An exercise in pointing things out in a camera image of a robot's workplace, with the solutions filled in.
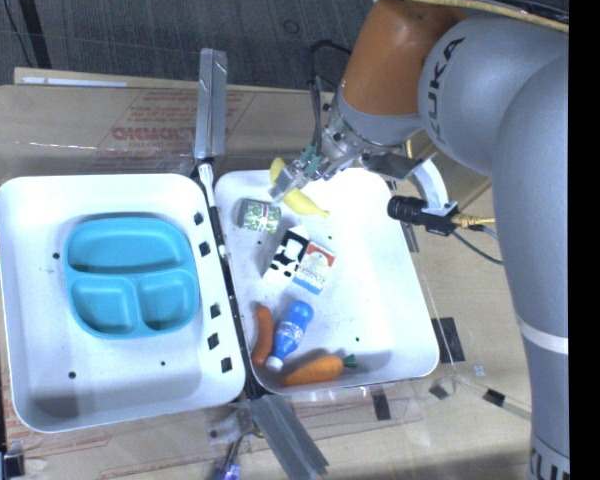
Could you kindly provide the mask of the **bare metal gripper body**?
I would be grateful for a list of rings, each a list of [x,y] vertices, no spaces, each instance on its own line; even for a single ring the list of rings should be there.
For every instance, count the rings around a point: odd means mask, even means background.
[[[336,117],[324,123],[318,117],[308,146],[296,160],[297,168],[348,168],[353,161],[369,159],[375,146],[351,128],[346,120]]]

